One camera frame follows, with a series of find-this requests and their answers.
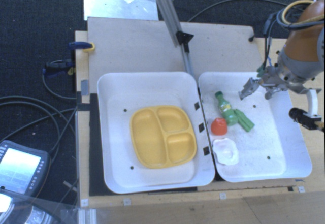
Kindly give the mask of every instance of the white container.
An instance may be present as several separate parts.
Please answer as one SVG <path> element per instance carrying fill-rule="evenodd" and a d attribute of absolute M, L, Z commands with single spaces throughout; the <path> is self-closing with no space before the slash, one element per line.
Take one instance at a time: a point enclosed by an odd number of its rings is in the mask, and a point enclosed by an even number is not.
<path fill-rule="evenodd" d="M 227 137 L 236 143 L 239 153 L 235 165 L 224 165 L 216 160 L 218 173 L 229 182 L 308 176 L 312 163 L 299 125 L 288 115 L 292 108 L 289 93 L 282 91 L 266 100 L 265 90 L 260 87 L 241 101 L 238 91 L 250 77 L 256 77 L 256 72 L 205 72 L 199 78 L 211 142 Z M 255 124 L 250 132 L 236 124 L 228 127 L 223 137 L 213 135 L 211 123 L 221 117 L 214 96 L 217 91 L 222 91 L 231 106 L 243 111 Z"/>
<path fill-rule="evenodd" d="M 198 87 L 185 72 L 108 73 L 97 84 L 99 99 L 104 179 L 107 187 L 119 194 L 140 191 L 196 187 L 209 184 L 215 175 L 204 123 Z M 150 169 L 143 166 L 134 151 L 129 123 L 137 110 L 159 105 L 183 109 L 197 141 L 195 157 L 182 165 Z"/>
<path fill-rule="evenodd" d="M 215 139 L 212 143 L 212 150 L 218 162 L 223 165 L 235 165 L 239 161 L 236 143 L 229 138 Z"/>

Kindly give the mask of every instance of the wooden table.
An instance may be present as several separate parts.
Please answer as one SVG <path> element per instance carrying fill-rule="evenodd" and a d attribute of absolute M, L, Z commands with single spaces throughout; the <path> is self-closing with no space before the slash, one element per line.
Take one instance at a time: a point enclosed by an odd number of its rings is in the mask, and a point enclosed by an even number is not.
<path fill-rule="evenodd" d="M 223 26 L 241 34 L 245 26 Z M 243 29 L 249 37 L 252 30 Z M 88 32 L 77 31 L 76 41 L 88 41 Z M 284 39 L 273 39 L 272 60 L 281 50 Z M 252 48 L 258 48 L 261 57 L 264 40 L 254 39 Z M 81 81 L 89 80 L 89 54 L 76 52 L 77 91 Z M 324 89 L 324 73 L 306 87 Z M 304 95 L 290 92 L 294 107 L 307 110 Z M 89 96 L 82 96 L 89 103 Z M 318 113 L 324 119 L 324 96 L 318 95 Z M 89 111 L 78 111 L 77 154 L 80 205 L 96 208 L 99 223 L 321 223 L 325 205 L 324 134 L 301 127 L 309 151 L 313 170 L 309 177 L 294 180 L 266 180 L 243 183 L 218 182 L 200 187 L 191 193 L 128 194 L 89 196 Z"/>

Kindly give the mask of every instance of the toy bottle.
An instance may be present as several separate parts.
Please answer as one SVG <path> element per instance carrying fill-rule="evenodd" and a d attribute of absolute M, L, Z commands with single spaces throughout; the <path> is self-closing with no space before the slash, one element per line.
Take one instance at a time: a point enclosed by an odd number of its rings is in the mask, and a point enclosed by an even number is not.
<path fill-rule="evenodd" d="M 223 93 L 221 91 L 218 91 L 216 92 L 215 97 L 219 101 L 218 108 L 223 118 L 226 120 L 227 125 L 230 126 L 236 124 L 238 122 L 238 118 L 235 115 L 230 103 L 223 98 Z"/>

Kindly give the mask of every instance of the black cable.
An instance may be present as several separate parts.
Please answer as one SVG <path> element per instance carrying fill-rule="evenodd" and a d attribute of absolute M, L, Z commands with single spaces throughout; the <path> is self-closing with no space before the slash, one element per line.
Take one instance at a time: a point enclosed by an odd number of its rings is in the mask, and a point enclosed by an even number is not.
<path fill-rule="evenodd" d="M 197 14 L 195 14 L 194 16 L 192 16 L 187 22 L 193 21 L 199 15 L 201 15 L 205 11 L 211 9 L 212 7 L 215 7 L 215 6 L 220 5 L 220 4 L 232 2 L 232 1 L 241 1 L 241 0 L 222 0 L 222 1 L 216 2 L 216 3 L 214 3 L 214 4 L 212 4 L 212 5 L 208 6 L 208 7 L 206 7 L 205 9 L 199 11 Z M 278 5 L 282 5 L 282 6 L 287 6 L 288 5 L 286 3 L 282 3 L 282 2 L 278 2 L 278 1 L 274 1 L 274 0 L 252 0 L 252 1 L 264 1 L 264 2 L 274 3 L 274 4 L 278 4 Z"/>
<path fill-rule="evenodd" d="M 77 108 L 75 108 L 75 109 L 73 110 L 73 112 L 72 112 L 70 118 L 68 119 L 66 125 L 64 126 L 64 128 L 63 128 L 63 130 L 62 130 L 62 132 L 61 132 L 61 135 L 60 135 L 59 138 L 57 139 L 55 145 L 51 148 L 50 153 L 53 153 L 53 151 L 55 150 L 55 148 L 58 147 L 58 145 L 59 145 L 59 143 L 60 143 L 60 141 L 61 141 L 61 139 L 62 139 L 62 137 L 63 137 L 65 131 L 67 130 L 68 125 L 70 124 L 72 118 L 74 117 L 76 111 L 77 111 Z M 56 156 L 57 156 L 57 153 L 58 153 L 58 150 L 56 150 L 56 153 L 55 153 L 55 155 L 54 155 L 54 157 L 53 157 L 53 159 L 52 159 L 52 162 L 55 161 Z"/>
<path fill-rule="evenodd" d="M 60 111 L 60 112 L 61 112 L 61 113 L 66 113 L 66 112 L 70 112 L 70 111 L 73 111 L 73 110 L 75 110 L 75 109 L 70 108 L 70 109 L 62 110 L 62 111 Z M 46 119 L 48 119 L 48 118 L 50 118 L 50 116 L 42 117 L 42 118 L 40 118 L 40 119 L 38 119 L 38 120 L 35 120 L 35 121 L 33 121 L 33 122 L 31 122 L 31 123 L 29 123 L 29 124 L 27 124 L 27 125 L 24 125 L 24 126 L 22 126 L 21 128 L 15 130 L 15 131 L 13 131 L 13 132 L 11 132 L 9 135 L 5 136 L 4 139 L 8 139 L 8 138 L 10 138 L 11 136 L 13 136 L 14 134 L 16 134 L 16 133 L 18 133 L 18 132 L 20 132 L 20 131 L 22 131 L 22 130 L 28 128 L 28 127 L 30 127 L 31 125 L 37 124 L 37 123 L 39 123 L 39 122 L 41 122 L 41 121 L 43 121 L 43 120 L 46 120 Z"/>
<path fill-rule="evenodd" d="M 272 28 L 275 24 L 276 20 L 274 20 L 270 27 L 268 28 L 268 31 L 267 31 L 267 35 L 265 35 L 265 41 L 264 41 L 264 62 L 263 62 L 263 70 L 265 69 L 266 67 L 266 63 L 268 61 L 268 58 L 269 58 L 269 54 L 270 54 L 270 47 L 271 47 L 271 31 L 272 31 Z"/>
<path fill-rule="evenodd" d="M 293 6 L 286 13 L 285 19 L 287 21 L 291 20 L 292 21 L 291 23 L 297 22 L 297 20 L 299 19 L 299 17 L 302 15 L 302 13 L 305 11 L 305 9 L 308 6 L 309 6 L 308 3 L 301 3 L 301 4 L 298 4 L 296 6 Z"/>
<path fill-rule="evenodd" d="M 45 77 L 44 75 L 42 75 L 42 81 L 43 81 L 43 85 L 45 86 L 45 88 L 47 89 L 48 92 L 50 92 L 52 95 L 56 96 L 57 98 L 60 99 L 64 99 L 64 100 L 76 100 L 76 98 L 70 98 L 70 97 L 65 97 L 62 95 L 59 95 L 57 93 L 55 93 L 52 89 L 49 88 L 49 86 L 47 85 L 46 81 L 45 81 Z"/>
<path fill-rule="evenodd" d="M 57 136 L 58 136 L 58 138 L 60 137 L 60 128 L 59 128 L 59 126 L 58 126 L 58 124 L 57 124 L 55 118 L 54 118 L 54 117 L 52 116 L 52 114 L 51 114 L 48 110 L 46 110 L 45 108 L 43 108 L 43 107 L 41 107 L 41 106 L 39 106 L 39 105 L 37 105 L 37 104 L 30 103 L 30 102 L 25 102 L 25 101 L 9 101 L 9 102 L 4 102 L 4 103 L 1 103 L 1 104 L 0 104 L 0 107 L 2 107 L 2 106 L 7 106 L 7 105 L 26 105 L 26 106 L 36 107 L 36 108 L 42 110 L 43 112 L 45 112 L 46 114 L 48 114 L 49 117 L 52 119 L 52 121 L 53 121 L 53 123 L 54 123 L 54 125 L 55 125 L 55 128 L 56 128 L 56 131 L 57 131 Z"/>
<path fill-rule="evenodd" d="M 320 20 L 320 21 L 314 21 L 314 22 L 306 22 L 306 23 L 302 23 L 302 24 L 285 24 L 282 22 L 282 12 L 284 11 L 284 9 L 281 9 L 278 14 L 276 15 L 276 21 L 278 22 L 279 25 L 281 25 L 283 28 L 291 31 L 291 30 L 302 30 L 302 29 L 306 29 L 309 27 L 312 27 L 314 25 L 321 25 L 324 24 L 324 20 Z"/>
<path fill-rule="evenodd" d="M 30 97 L 25 97 L 25 96 L 6 96 L 6 97 L 1 97 L 0 98 L 0 101 L 2 100 L 10 100 L 10 99 L 23 99 L 23 100 L 29 100 L 29 101 L 33 101 L 33 102 L 38 102 L 42 105 L 45 105 L 49 108 L 51 108 L 52 110 L 54 110 L 56 113 L 58 113 L 63 120 L 65 120 L 66 122 L 68 121 L 67 118 L 60 112 L 58 111 L 56 108 L 54 108 L 53 106 L 51 106 L 50 104 L 44 102 L 44 101 L 41 101 L 39 99 L 34 99 L 34 98 L 30 98 Z"/>
<path fill-rule="evenodd" d="M 40 101 L 40 100 L 34 99 L 34 98 L 29 98 L 29 97 L 24 97 L 24 96 L 21 96 L 21 97 L 20 97 L 20 96 L 11 96 L 11 97 L 3 97 L 3 98 L 0 98 L 0 101 L 3 100 L 3 99 L 14 99 L 14 98 L 24 98 L 24 99 L 27 99 L 27 100 L 38 101 L 38 102 L 40 102 L 40 103 L 42 103 L 42 104 L 46 104 L 47 106 L 51 107 L 53 110 L 56 110 L 58 114 L 60 114 L 60 115 L 63 116 L 63 114 L 62 114 L 60 111 L 58 111 L 57 109 L 55 109 L 55 108 L 52 107 L 51 105 L 49 105 L 49 104 L 47 104 L 47 103 L 45 103 L 45 102 L 43 102 L 43 101 Z M 68 126 L 71 127 L 70 122 L 71 122 L 71 120 L 72 120 L 72 118 L 73 118 L 73 116 L 74 116 L 74 114 L 75 114 L 77 108 L 74 109 L 74 112 L 72 113 L 72 115 L 71 115 L 71 117 L 69 118 L 69 120 L 67 120 L 67 119 L 63 116 L 63 117 L 66 119 L 67 123 L 66 123 L 66 125 L 64 126 L 64 129 L 63 129 L 62 133 L 60 133 L 59 126 L 58 126 L 58 124 L 57 124 L 57 121 L 56 121 L 55 118 L 53 117 L 53 115 L 52 115 L 48 110 L 46 110 L 45 108 L 43 108 L 43 107 L 41 107 L 41 106 L 39 106 L 39 105 L 37 105 L 37 104 L 30 103 L 30 102 L 24 102 L 24 101 L 11 101 L 11 102 L 1 103 L 1 104 L 0 104 L 0 107 L 1 107 L 1 106 L 4 106 L 4 105 L 19 105 L 19 104 L 21 104 L 21 105 L 29 105 L 29 106 L 34 106 L 34 107 L 36 107 L 36 108 L 39 108 L 39 109 L 41 109 L 42 111 L 44 111 L 45 113 L 47 113 L 48 116 L 51 117 L 51 119 L 53 120 L 53 122 L 54 122 L 54 124 L 55 124 L 55 126 L 56 126 L 56 129 L 57 129 L 57 132 L 58 132 L 58 133 L 57 133 L 57 134 L 58 134 L 58 140 L 57 140 L 57 142 L 55 143 L 54 147 L 53 147 L 53 148 L 50 150 L 50 152 L 49 152 L 49 153 L 52 153 L 52 152 L 54 151 L 54 149 L 56 148 L 56 152 L 55 152 L 54 156 L 53 156 L 52 159 L 51 159 L 51 164 L 53 164 L 54 161 L 55 161 L 55 159 L 56 159 L 56 157 L 57 157 L 57 155 L 58 155 L 58 152 L 59 152 L 59 142 L 60 142 L 60 140 L 62 139 L 63 134 L 65 133 L 67 127 L 68 127 Z M 28 126 L 30 126 L 30 125 L 31 125 L 31 124 L 25 125 L 25 126 L 21 127 L 21 129 L 25 129 L 26 127 L 28 127 Z M 13 133 L 11 133 L 11 134 L 7 135 L 6 137 L 2 138 L 2 139 L 0 140 L 0 142 L 2 142 L 3 140 L 9 138 L 10 136 L 12 136 L 12 134 L 13 134 Z"/>

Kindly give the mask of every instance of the orange toy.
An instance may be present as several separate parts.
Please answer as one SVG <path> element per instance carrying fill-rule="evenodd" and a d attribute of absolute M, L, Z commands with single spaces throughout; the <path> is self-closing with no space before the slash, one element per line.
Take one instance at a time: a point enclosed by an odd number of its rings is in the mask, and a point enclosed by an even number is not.
<path fill-rule="evenodd" d="M 223 136 L 227 133 L 227 122 L 224 118 L 216 118 L 211 124 L 211 131 L 217 136 Z"/>

